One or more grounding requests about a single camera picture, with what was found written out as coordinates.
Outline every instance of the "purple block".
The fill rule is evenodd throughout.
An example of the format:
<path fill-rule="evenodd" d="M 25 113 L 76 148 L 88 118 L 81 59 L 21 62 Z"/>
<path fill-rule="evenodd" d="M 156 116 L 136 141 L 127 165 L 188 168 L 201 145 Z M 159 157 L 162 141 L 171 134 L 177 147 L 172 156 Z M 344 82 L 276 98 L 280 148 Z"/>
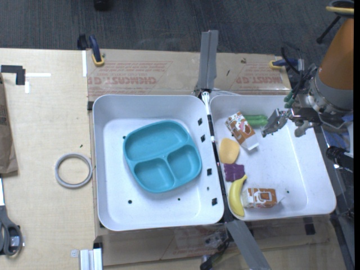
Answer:
<path fill-rule="evenodd" d="M 245 175 L 244 165 L 238 164 L 224 164 L 225 180 L 233 182 L 241 179 Z"/>

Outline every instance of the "gray ring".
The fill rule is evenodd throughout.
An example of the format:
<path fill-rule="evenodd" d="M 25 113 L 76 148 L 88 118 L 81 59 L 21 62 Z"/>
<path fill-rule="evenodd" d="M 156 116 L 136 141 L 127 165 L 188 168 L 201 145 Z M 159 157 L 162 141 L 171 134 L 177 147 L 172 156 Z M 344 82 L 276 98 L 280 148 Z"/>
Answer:
<path fill-rule="evenodd" d="M 68 159 L 68 158 L 79 158 L 81 160 L 83 160 L 87 165 L 88 165 L 88 168 L 89 168 L 89 174 L 88 176 L 85 178 L 84 181 L 80 182 L 80 183 L 76 183 L 76 184 L 71 184 L 71 183 L 67 183 L 65 182 L 64 180 L 62 180 L 59 176 L 59 167 L 60 167 L 60 164 Z M 58 159 L 58 161 L 56 162 L 56 165 L 55 165 L 55 178 L 56 180 L 58 181 L 58 183 L 60 185 L 62 185 L 63 187 L 66 187 L 66 188 L 72 188 L 72 189 L 75 189 L 75 188 L 80 188 L 82 186 L 84 186 L 86 183 L 89 182 L 89 180 L 91 179 L 91 176 L 92 176 L 92 169 L 91 169 L 91 161 L 89 158 L 87 158 L 86 156 L 84 156 L 83 154 L 80 154 L 80 153 L 68 153 L 68 154 L 65 154 L 65 155 L 62 155 L 62 157 L 60 157 Z"/>

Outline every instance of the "scissors handle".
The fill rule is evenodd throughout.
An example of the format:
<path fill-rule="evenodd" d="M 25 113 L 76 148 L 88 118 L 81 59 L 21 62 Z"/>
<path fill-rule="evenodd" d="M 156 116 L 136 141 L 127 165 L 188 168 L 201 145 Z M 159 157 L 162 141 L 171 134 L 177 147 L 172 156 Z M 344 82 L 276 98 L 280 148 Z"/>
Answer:
<path fill-rule="evenodd" d="M 19 244 L 17 246 L 11 245 L 10 237 L 19 237 Z M 13 256 L 20 251 L 23 246 L 23 236 L 20 228 L 11 222 L 6 213 L 6 207 L 0 206 L 0 251 L 1 249 L 7 256 Z"/>

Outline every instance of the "table surface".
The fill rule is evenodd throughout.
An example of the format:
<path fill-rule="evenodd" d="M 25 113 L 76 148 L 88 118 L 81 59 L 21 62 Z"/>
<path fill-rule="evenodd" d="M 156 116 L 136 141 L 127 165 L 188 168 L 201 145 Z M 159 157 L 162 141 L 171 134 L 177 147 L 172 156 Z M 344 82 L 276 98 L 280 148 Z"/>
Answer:
<path fill-rule="evenodd" d="M 3 73 L 16 156 L 17 173 L 3 176 L 8 216 L 20 225 L 25 247 L 16 257 L 0 256 L 0 269 L 79 269 L 72 250 L 92 249 L 95 239 L 93 186 L 71 190 L 55 180 L 54 166 L 65 153 L 91 157 L 87 78 L 81 51 L 0 49 L 2 65 L 22 65 L 30 93 Z M 61 166 L 64 179 L 79 182 L 86 166 L 69 159 Z M 346 269 L 335 231 L 323 223 L 327 239 L 307 245 L 269 247 L 265 257 L 273 269 Z M 106 267 L 108 269 L 199 269 L 200 258 Z M 239 254 L 224 256 L 218 269 L 247 269 Z"/>

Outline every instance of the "toy banana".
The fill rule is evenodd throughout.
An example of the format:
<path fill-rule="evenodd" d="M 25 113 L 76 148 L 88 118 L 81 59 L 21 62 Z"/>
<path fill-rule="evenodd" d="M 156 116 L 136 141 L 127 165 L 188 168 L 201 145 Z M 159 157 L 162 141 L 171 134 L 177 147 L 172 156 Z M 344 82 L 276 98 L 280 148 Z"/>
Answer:
<path fill-rule="evenodd" d="M 244 184 L 245 180 L 247 179 L 246 174 L 238 180 L 232 182 L 229 191 L 229 205 L 231 210 L 239 216 L 244 216 L 244 207 L 242 206 L 241 199 L 240 199 L 240 192 L 242 189 L 242 185 Z"/>

